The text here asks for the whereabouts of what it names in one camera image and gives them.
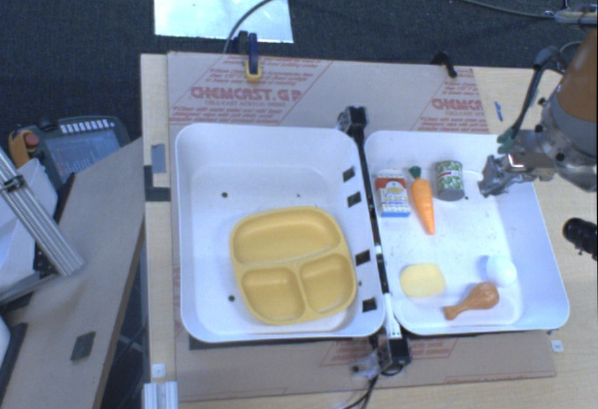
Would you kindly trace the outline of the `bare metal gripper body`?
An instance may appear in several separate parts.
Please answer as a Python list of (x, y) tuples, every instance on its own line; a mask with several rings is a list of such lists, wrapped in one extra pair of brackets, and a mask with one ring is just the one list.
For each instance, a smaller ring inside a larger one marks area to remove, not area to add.
[(583, 191), (597, 191), (596, 157), (559, 130), (521, 131), (508, 153), (508, 162), (541, 181), (558, 175)]

